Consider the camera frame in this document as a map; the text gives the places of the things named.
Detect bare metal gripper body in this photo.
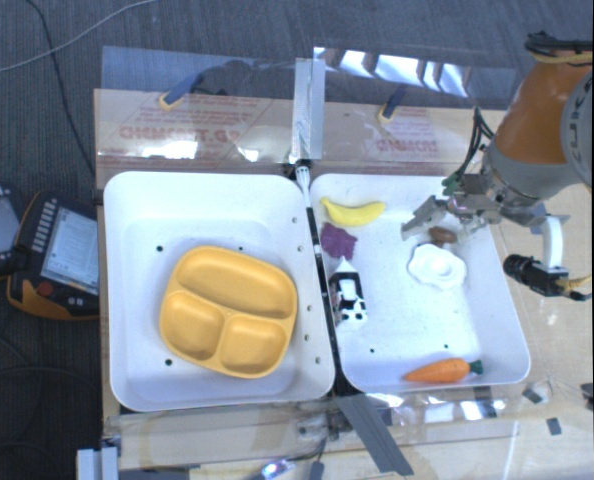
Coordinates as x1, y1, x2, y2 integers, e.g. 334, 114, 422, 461
443, 172, 549, 225

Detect brown biscuit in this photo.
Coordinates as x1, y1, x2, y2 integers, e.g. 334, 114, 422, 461
428, 225, 459, 246

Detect white fried egg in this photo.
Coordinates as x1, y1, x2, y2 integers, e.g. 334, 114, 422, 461
407, 242, 469, 291

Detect yellow banana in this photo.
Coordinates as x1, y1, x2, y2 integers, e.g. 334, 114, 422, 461
319, 196, 387, 228

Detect purple grapes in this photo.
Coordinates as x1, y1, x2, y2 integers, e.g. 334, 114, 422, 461
319, 222, 359, 260

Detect white plastic tray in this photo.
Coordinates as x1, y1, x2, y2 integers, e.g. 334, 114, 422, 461
102, 169, 337, 414
308, 172, 533, 396

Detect orange carrot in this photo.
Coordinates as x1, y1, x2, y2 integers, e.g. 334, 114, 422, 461
402, 357, 485, 385

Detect brown cardboard board red print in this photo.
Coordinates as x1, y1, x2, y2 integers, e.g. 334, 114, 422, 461
92, 87, 594, 470

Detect yellow divided plate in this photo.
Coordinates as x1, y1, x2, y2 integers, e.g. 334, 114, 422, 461
158, 245, 299, 381

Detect black cylinder on white bracket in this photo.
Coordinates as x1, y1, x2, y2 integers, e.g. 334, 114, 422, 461
502, 214, 572, 298

